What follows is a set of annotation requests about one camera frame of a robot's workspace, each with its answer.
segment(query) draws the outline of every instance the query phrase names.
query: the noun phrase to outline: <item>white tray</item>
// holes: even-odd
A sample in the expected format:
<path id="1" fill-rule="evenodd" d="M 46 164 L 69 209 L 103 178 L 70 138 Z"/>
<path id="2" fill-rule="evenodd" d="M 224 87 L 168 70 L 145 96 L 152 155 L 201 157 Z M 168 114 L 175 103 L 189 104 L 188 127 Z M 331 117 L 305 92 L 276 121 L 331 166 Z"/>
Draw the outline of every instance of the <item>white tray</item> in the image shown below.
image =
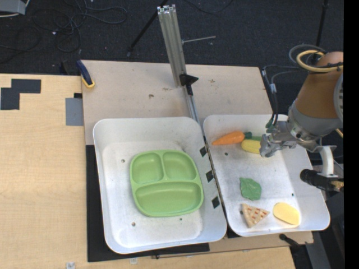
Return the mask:
<path id="1" fill-rule="evenodd" d="M 214 140 L 232 131 L 251 131 L 254 136 L 261 136 L 269 119 L 270 115 L 211 115 L 204 122 L 228 224 L 240 236 L 324 230 L 330 222 L 324 197 L 319 189 L 300 179 L 303 169 L 312 169 L 303 147 L 277 151 L 274 156 L 267 158 L 244 151 L 239 143 L 211 145 Z M 279 116 L 279 120 L 286 119 L 285 115 Z M 240 177 L 252 178 L 260 183 L 260 200 L 251 201 L 242 197 Z M 287 224 L 273 216 L 273 206 L 277 202 L 286 202 L 299 210 L 299 226 Z M 270 211 L 270 215 L 248 228 L 240 214 L 241 203 L 264 208 Z"/>
<path id="2" fill-rule="evenodd" d="M 201 127 L 193 119 L 103 119 L 94 127 L 104 235 L 108 246 L 120 254 L 213 242 L 227 231 L 223 208 L 211 171 Z M 149 150 L 182 150 L 194 160 L 202 182 L 204 201 L 193 213 L 175 217 L 147 217 L 136 207 L 130 183 L 132 158 Z"/>

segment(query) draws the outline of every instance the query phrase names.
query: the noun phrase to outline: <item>white cable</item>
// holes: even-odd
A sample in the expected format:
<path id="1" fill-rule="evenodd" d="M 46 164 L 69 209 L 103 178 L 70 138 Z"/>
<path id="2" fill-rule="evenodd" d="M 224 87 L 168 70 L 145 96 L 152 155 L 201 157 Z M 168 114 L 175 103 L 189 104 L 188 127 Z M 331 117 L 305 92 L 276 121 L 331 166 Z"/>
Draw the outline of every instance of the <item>white cable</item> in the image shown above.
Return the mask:
<path id="1" fill-rule="evenodd" d="M 27 6 L 29 5 L 30 3 L 30 0 L 27 0 L 26 1 L 26 4 L 25 4 L 25 9 L 27 8 Z M 15 17 L 15 16 L 18 16 L 19 13 L 14 13 L 14 14 L 8 14 L 8 15 L 0 15 L 0 18 L 8 18 L 8 17 Z"/>

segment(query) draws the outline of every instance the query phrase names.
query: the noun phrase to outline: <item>potato slice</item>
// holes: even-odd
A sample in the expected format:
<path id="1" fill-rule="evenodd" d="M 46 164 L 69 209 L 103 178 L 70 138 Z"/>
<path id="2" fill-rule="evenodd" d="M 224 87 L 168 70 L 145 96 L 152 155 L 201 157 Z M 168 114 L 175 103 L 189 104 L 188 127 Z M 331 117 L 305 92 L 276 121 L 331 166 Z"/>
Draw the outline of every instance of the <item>potato slice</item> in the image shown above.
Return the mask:
<path id="1" fill-rule="evenodd" d="M 286 223 L 292 225 L 300 224 L 299 211 L 285 202 L 278 202 L 274 205 L 273 215 Z"/>

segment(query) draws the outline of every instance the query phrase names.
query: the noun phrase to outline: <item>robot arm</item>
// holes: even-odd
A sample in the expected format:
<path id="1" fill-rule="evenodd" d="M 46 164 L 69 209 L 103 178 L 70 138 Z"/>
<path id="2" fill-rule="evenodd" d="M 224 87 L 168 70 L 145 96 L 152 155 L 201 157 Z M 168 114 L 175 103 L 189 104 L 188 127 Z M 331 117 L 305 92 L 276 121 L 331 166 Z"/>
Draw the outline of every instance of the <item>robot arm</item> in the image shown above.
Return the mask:
<path id="1" fill-rule="evenodd" d="M 318 152 L 323 160 L 325 177 L 332 177 L 335 146 L 322 146 L 318 140 L 337 128 L 343 128 L 343 52 L 320 53 L 316 66 L 301 61 L 305 51 L 297 56 L 297 63 L 309 74 L 288 112 L 286 121 L 270 124 L 262 136 L 260 154 L 270 157 L 277 150 L 300 145 L 310 152 Z"/>

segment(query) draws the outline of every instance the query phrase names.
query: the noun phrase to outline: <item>yellow corn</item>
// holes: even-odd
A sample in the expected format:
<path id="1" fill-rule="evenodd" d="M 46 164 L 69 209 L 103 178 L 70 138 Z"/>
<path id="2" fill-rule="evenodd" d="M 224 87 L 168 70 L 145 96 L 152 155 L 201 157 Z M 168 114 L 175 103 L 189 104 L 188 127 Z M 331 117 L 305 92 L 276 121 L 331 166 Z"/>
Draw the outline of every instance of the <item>yellow corn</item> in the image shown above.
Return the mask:
<path id="1" fill-rule="evenodd" d="M 253 154 L 260 154 L 260 141 L 245 139 L 242 141 L 241 146 L 245 151 L 251 152 Z"/>

